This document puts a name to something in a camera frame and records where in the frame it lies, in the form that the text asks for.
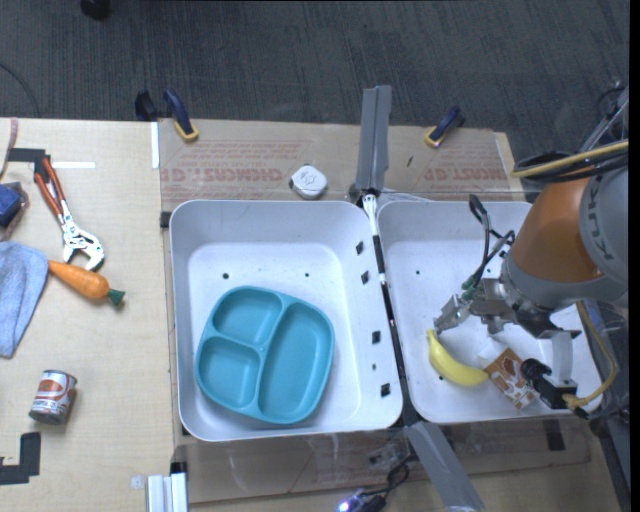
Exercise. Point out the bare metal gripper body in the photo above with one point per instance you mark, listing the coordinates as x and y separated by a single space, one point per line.
495 299

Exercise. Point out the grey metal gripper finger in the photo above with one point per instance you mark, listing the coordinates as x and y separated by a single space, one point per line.
498 324
452 314

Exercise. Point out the light blue cloth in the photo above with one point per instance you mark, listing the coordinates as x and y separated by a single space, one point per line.
17 295

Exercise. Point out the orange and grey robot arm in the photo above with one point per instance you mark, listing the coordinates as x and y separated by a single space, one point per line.
555 235

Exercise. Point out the blue divided plate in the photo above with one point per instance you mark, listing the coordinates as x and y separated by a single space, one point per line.
290 360

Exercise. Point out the orange carrot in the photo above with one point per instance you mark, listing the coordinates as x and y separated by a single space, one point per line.
80 280

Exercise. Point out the brown cardboard board red print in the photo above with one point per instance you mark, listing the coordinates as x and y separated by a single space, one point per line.
240 170

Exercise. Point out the white rounded square case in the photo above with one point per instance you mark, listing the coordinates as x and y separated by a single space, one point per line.
308 182

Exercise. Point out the red and white can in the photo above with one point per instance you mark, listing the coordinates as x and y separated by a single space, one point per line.
52 397

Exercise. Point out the yellow banana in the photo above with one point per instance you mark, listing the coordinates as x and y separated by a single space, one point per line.
452 370

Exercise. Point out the orange and white carton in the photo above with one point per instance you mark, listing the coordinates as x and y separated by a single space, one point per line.
510 377

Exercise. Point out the white plastic tray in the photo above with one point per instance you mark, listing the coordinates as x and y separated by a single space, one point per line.
425 260
345 350

